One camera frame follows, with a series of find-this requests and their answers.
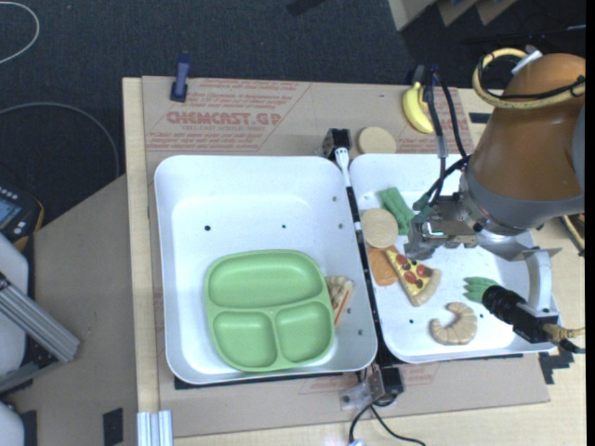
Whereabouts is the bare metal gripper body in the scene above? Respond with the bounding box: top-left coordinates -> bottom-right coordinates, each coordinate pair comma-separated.
410,195 -> 527,252

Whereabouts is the yellow pizza slice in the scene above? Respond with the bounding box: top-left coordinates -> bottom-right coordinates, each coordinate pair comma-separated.
383,244 -> 443,308

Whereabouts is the white plastic tray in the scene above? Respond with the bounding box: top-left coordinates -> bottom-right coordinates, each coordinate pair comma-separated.
347,152 -> 562,365
152,154 -> 379,386

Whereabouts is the beige round biscuit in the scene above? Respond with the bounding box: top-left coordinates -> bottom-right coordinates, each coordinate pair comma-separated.
361,207 -> 401,250
357,126 -> 398,156

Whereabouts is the orange flat toy food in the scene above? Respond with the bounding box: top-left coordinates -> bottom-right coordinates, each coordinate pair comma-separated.
368,246 -> 401,289

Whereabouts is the green bean bundle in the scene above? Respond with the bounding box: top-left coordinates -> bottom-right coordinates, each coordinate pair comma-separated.
377,187 -> 416,237

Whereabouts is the green leafy toy vegetable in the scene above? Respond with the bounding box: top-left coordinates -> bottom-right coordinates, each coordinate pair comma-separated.
462,276 -> 501,306

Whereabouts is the thin black and white rod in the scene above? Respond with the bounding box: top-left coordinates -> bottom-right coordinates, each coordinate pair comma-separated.
334,148 -> 388,367

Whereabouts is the beige croissant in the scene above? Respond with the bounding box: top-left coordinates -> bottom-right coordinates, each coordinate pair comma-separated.
428,301 -> 480,347

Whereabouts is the beige sandwich wedge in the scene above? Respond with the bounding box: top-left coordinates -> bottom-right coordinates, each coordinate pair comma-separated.
324,274 -> 355,327

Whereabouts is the yellow banana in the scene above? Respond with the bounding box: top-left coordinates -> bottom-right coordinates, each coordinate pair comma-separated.
402,81 -> 436,135

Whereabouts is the green divided plate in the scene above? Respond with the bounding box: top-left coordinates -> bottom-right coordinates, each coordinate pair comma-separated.
203,248 -> 337,374

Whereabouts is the brown cardboard board red print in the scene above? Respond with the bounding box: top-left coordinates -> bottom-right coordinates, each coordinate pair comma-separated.
140,75 -> 552,426

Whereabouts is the black cylinder on white bracket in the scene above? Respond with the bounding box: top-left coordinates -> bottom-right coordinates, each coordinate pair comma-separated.
481,246 -> 563,344

